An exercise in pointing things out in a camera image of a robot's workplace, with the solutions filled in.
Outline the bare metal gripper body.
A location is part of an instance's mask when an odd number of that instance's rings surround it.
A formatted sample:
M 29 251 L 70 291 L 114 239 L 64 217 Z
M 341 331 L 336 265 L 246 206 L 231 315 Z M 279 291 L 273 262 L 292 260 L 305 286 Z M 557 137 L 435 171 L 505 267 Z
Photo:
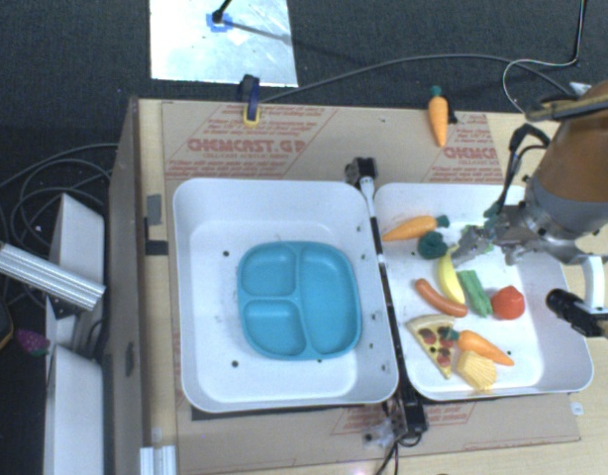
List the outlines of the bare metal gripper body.
M 566 265 L 577 265 L 584 259 L 584 252 L 576 245 L 579 234 L 557 224 L 535 204 L 504 206 L 487 220 L 487 228 L 491 242 L 502 248 L 508 265 L 528 252 L 548 254 Z

